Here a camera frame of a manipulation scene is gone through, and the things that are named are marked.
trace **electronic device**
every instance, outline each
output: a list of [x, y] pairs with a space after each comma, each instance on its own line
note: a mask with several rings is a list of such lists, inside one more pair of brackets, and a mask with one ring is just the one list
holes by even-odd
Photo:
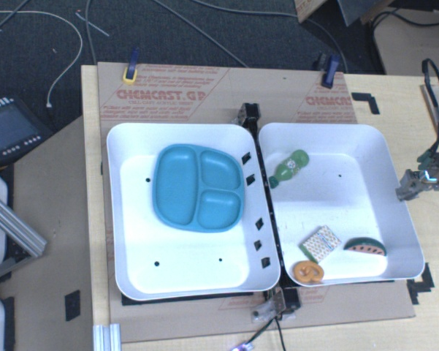
[[0, 166], [12, 164], [51, 135], [22, 100], [0, 99]]

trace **brown pretzel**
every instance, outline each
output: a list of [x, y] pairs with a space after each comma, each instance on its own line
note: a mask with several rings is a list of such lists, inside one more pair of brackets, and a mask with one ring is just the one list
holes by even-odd
[[323, 275], [323, 268], [313, 261], [301, 261], [294, 266], [294, 276], [297, 281], [303, 284], [320, 282]]

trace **blue plate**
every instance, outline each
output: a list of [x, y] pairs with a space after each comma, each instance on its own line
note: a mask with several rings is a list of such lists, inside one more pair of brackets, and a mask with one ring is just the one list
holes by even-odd
[[242, 217], [244, 192], [242, 168], [229, 154], [190, 144], [174, 144], [159, 154], [153, 206], [169, 226], [229, 230]]

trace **green bottle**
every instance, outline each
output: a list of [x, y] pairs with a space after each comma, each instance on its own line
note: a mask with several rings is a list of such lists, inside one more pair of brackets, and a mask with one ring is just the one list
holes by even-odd
[[300, 169], [308, 164], [307, 152], [298, 149], [292, 152], [292, 155], [282, 161], [277, 167], [275, 174], [269, 177], [270, 186], [274, 189], [279, 182], [287, 181], [294, 177]]

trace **blue clamp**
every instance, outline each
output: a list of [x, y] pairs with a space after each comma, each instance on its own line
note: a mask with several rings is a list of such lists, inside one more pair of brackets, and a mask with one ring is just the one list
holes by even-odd
[[140, 55], [140, 49], [138, 47], [133, 48], [131, 52], [130, 63], [127, 68], [125, 68], [125, 72], [123, 73], [123, 82], [127, 85], [132, 85], [137, 79], [137, 61], [138, 56]]
[[326, 88], [333, 87], [333, 80], [335, 79], [335, 73], [339, 67], [340, 57], [339, 55], [331, 55], [327, 62], [327, 72], [323, 74], [321, 85]]

